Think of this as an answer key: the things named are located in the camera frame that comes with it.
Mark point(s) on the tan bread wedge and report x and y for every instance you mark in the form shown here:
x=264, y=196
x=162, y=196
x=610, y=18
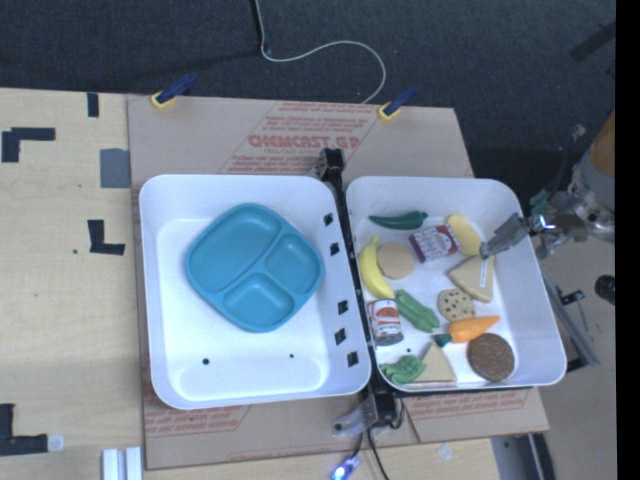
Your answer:
x=472, y=280

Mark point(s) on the brown cardboard board red print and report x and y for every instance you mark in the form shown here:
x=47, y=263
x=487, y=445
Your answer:
x=200, y=133

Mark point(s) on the green bean pods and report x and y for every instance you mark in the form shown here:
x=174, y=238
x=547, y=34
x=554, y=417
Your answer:
x=416, y=312

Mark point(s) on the tan round biscuit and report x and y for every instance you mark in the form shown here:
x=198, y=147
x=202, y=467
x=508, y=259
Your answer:
x=395, y=260

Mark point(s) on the yellow banana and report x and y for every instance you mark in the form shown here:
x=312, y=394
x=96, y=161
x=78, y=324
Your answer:
x=372, y=268

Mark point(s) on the yellow corn cob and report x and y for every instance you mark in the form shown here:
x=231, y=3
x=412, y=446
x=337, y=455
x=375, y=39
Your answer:
x=465, y=233

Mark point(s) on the red and white packet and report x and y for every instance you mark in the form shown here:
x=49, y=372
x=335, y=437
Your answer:
x=435, y=243

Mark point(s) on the blue divided plate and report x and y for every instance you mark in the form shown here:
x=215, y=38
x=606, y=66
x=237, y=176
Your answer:
x=235, y=253

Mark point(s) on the orange carrot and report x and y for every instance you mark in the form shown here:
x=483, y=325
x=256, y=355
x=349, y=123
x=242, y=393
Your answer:
x=470, y=328

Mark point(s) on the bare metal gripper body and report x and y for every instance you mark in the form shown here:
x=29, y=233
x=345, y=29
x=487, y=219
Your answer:
x=575, y=220

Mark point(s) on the brown burger patty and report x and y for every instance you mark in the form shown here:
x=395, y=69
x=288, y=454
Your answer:
x=491, y=357

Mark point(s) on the green lettuce leaf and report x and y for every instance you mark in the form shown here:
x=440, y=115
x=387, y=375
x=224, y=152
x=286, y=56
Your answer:
x=402, y=369

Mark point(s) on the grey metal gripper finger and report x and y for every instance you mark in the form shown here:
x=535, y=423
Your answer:
x=512, y=238
x=502, y=230

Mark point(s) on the red and white can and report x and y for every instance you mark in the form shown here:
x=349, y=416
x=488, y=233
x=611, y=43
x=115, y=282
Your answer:
x=385, y=323

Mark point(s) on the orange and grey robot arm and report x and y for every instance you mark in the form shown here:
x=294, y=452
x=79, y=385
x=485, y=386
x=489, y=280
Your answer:
x=602, y=153

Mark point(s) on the white plastic tray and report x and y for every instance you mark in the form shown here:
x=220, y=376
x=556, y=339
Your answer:
x=525, y=318
x=250, y=368

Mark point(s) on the chocolate chip cookie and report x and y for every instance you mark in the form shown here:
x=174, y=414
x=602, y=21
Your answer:
x=455, y=305

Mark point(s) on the green chilli pepper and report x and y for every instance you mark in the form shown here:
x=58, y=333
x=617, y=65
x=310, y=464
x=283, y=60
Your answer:
x=400, y=220

